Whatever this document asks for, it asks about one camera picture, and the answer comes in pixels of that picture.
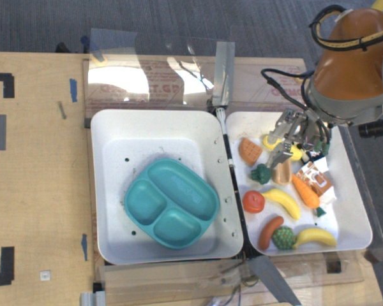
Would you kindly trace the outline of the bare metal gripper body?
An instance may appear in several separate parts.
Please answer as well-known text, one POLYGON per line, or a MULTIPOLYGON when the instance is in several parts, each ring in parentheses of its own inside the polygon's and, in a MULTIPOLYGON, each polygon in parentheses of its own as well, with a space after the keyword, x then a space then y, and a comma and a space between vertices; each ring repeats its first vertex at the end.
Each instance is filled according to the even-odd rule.
POLYGON ((299 144, 305 151, 329 150, 331 132, 317 115, 287 108, 276 121, 279 123, 287 124, 288 133, 283 141, 299 144))

